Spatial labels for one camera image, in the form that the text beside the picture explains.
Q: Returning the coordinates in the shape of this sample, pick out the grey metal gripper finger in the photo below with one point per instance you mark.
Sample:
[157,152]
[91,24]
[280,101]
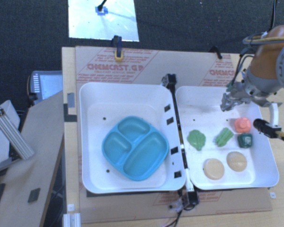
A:
[223,103]
[232,105]

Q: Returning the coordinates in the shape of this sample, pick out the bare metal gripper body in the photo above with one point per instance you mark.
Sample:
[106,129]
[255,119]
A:
[245,92]

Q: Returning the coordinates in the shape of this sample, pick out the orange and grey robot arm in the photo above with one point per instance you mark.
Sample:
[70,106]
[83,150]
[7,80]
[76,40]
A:
[267,60]

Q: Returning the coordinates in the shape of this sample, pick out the pink toy cupcake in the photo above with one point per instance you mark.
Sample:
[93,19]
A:
[242,124]

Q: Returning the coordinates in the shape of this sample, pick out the white plastic tray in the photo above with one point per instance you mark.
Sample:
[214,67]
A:
[97,117]
[203,117]

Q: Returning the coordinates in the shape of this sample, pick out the green ribbed toy vegetable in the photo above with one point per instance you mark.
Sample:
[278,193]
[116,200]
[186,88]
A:
[223,137]

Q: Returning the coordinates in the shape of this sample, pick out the green toy lettuce leaf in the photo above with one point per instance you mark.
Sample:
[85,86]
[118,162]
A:
[197,139]

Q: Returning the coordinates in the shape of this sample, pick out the thin black and white rod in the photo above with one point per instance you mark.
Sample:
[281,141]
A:
[178,126]

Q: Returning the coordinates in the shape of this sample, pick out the beige round toy bread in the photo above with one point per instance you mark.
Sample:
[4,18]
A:
[236,161]
[213,168]

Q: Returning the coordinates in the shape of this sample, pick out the brown cardboard board red print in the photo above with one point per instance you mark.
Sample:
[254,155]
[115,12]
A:
[137,65]

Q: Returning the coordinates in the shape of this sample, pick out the blue divided plate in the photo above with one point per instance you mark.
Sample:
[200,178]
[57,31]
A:
[135,148]

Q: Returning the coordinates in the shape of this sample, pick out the black cylinder on white bracket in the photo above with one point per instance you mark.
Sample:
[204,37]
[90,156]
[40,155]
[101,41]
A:
[265,126]

